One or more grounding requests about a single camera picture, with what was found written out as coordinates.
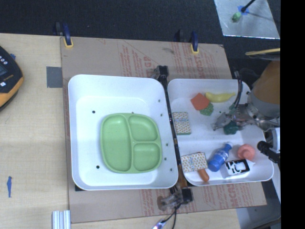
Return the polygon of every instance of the black and orange device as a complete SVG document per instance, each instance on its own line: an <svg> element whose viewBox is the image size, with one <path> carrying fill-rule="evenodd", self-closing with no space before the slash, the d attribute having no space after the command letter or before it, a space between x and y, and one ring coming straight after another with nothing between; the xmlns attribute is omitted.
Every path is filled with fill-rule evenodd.
<svg viewBox="0 0 305 229"><path fill-rule="evenodd" d="M0 111L17 95L23 73L14 58L0 46Z"/></svg>

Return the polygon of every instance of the blue bottle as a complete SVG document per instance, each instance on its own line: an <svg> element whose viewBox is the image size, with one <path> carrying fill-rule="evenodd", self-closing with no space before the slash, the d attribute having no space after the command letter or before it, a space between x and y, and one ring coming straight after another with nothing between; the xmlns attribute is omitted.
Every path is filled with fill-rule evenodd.
<svg viewBox="0 0 305 229"><path fill-rule="evenodd" d="M211 171L218 171L220 166L224 164L229 156L229 150L232 149L233 144L231 142L227 142L223 148L219 148L216 150L213 158L208 163L208 168Z"/></svg>

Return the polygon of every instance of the device screen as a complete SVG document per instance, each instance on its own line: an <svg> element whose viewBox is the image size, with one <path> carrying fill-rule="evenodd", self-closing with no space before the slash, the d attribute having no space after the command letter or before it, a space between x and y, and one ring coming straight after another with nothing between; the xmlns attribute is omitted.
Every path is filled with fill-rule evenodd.
<svg viewBox="0 0 305 229"><path fill-rule="evenodd" d="M3 75L7 72L7 70L0 64L0 75Z"/></svg>

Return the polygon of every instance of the black fabric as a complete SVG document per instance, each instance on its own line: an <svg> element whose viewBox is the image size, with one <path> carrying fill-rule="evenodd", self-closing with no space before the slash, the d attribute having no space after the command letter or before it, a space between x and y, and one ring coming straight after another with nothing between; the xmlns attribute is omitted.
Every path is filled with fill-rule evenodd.
<svg viewBox="0 0 305 229"><path fill-rule="evenodd" d="M280 34L281 0L267 0ZM231 70L248 68L260 75L268 61L245 52L280 47L280 40L225 37L214 0L0 0L0 32L55 35L66 22L71 36L173 41L182 29L199 43L224 45Z"/></svg>

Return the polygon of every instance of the orange trim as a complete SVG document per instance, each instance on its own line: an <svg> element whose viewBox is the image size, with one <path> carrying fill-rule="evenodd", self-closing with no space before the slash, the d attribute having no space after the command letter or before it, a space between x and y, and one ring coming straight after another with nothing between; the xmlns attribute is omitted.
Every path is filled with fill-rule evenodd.
<svg viewBox="0 0 305 229"><path fill-rule="evenodd" d="M14 94L18 91L24 81L24 77L21 77L17 84L7 93L0 93L0 107L4 105Z"/></svg>

